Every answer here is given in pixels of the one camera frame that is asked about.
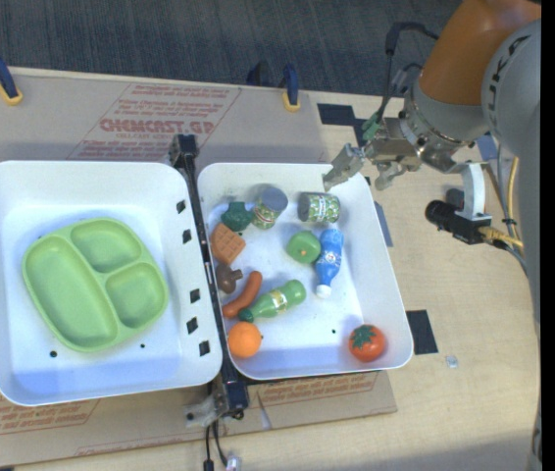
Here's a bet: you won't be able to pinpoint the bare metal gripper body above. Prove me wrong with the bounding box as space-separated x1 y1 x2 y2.
363 114 476 173

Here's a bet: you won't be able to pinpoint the green and pink label can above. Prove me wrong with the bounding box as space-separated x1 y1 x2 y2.
297 190 342 225

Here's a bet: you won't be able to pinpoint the green label can grey lid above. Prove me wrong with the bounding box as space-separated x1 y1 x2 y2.
249 184 290 231

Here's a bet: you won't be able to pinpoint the brown cardboard board red print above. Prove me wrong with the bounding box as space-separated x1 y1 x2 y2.
0 66 399 469

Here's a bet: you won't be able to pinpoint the green apple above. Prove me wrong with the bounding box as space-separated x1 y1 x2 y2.
284 230 323 266

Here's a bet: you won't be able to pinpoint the blue bottle white cap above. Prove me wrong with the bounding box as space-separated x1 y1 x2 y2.
314 228 346 299

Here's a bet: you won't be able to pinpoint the dark green broccoli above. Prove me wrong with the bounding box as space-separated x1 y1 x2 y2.
219 200 256 234

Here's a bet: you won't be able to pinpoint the orange waffle biscuit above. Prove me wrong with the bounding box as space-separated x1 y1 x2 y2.
209 222 247 266

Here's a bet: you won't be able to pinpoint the green bottle yellow label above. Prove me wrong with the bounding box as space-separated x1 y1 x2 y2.
236 278 308 324

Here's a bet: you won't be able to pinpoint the orange sausage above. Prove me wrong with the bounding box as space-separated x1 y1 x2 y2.
221 270 264 320

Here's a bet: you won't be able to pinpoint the brown mushroom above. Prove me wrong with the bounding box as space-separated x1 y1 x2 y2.
215 263 245 295

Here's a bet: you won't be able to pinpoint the thin black rod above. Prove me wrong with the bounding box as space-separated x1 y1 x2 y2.
184 163 240 386

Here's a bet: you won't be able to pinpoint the red tomato green leaves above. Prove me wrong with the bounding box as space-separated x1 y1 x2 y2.
347 323 387 364

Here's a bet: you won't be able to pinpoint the white plastic tray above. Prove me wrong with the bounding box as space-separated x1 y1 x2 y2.
196 161 415 382
0 159 225 408

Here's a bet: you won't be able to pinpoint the orange fruit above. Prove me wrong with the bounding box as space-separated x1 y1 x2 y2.
227 320 264 360

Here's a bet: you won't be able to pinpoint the green divided plate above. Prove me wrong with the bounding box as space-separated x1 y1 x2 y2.
21 216 172 354

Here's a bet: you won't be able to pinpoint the black cylinder on white bracket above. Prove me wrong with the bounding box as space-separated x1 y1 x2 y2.
424 161 494 246

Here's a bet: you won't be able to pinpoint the black block with thin wires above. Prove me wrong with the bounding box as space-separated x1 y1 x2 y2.
211 379 251 419
168 133 200 169

